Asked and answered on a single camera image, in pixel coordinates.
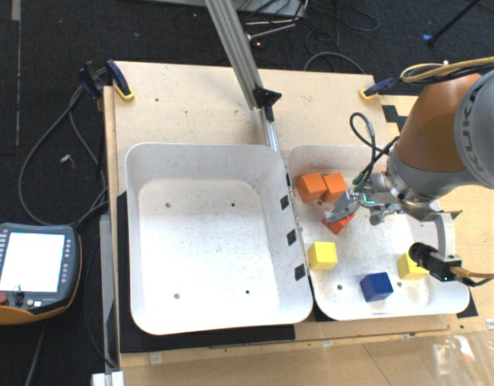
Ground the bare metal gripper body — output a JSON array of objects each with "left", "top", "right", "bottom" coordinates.
[{"left": 352, "top": 172, "right": 442, "bottom": 225}]

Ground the orange cube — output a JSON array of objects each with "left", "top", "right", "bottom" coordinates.
[
  {"left": 296, "top": 171, "right": 328, "bottom": 203},
  {"left": 322, "top": 171, "right": 349, "bottom": 203},
  {"left": 320, "top": 213, "right": 356, "bottom": 236}
]

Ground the yellow cube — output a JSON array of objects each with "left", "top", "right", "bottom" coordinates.
[
  {"left": 306, "top": 240, "right": 340, "bottom": 272},
  {"left": 396, "top": 252, "right": 430, "bottom": 281}
]

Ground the white plastic tray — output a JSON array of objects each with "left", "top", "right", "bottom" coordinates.
[
  {"left": 286, "top": 145, "right": 471, "bottom": 322},
  {"left": 125, "top": 142, "right": 315, "bottom": 336}
]

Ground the blue cube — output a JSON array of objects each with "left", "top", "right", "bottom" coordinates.
[{"left": 359, "top": 271, "right": 395, "bottom": 303}]

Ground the pale wood board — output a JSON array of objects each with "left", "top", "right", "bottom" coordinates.
[{"left": 103, "top": 60, "right": 452, "bottom": 368}]

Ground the black cylinder on white bracket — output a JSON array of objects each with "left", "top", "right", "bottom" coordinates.
[{"left": 408, "top": 211, "right": 463, "bottom": 283}]

